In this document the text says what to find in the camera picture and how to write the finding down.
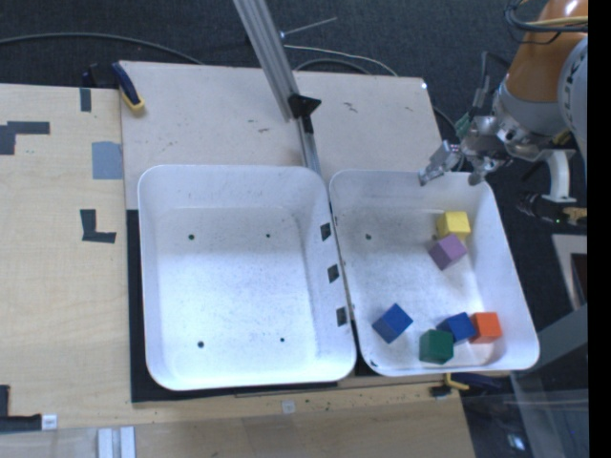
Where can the yellow cube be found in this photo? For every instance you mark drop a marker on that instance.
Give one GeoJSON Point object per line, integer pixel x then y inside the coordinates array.
{"type": "Point", "coordinates": [453, 223]}

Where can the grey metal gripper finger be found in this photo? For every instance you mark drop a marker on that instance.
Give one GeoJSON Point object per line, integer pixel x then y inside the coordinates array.
{"type": "Point", "coordinates": [482, 169]}
{"type": "Point", "coordinates": [441, 160]}

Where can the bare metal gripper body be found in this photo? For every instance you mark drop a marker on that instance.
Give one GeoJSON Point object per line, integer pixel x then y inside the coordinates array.
{"type": "Point", "coordinates": [491, 136]}

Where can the blue cube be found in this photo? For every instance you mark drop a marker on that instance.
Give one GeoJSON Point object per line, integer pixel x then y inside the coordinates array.
{"type": "Point", "coordinates": [392, 323]}
{"type": "Point", "coordinates": [459, 326]}

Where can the purple cube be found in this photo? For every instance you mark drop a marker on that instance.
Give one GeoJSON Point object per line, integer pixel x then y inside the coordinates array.
{"type": "Point", "coordinates": [448, 252]}

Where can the orange cube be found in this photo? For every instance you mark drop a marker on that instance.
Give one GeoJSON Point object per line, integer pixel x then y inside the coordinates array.
{"type": "Point", "coordinates": [487, 327]}

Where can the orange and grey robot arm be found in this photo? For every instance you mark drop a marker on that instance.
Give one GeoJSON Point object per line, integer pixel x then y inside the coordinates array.
{"type": "Point", "coordinates": [539, 69]}

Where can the black cylinder on white bracket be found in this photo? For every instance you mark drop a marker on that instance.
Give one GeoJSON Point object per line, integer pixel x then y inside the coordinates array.
{"type": "Point", "coordinates": [559, 174]}

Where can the white plastic tray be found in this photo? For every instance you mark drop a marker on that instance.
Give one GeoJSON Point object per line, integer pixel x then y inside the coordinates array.
{"type": "Point", "coordinates": [238, 279]}
{"type": "Point", "coordinates": [406, 275]}

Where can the green cube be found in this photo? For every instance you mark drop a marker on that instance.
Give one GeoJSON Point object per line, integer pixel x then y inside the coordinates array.
{"type": "Point", "coordinates": [436, 347]}

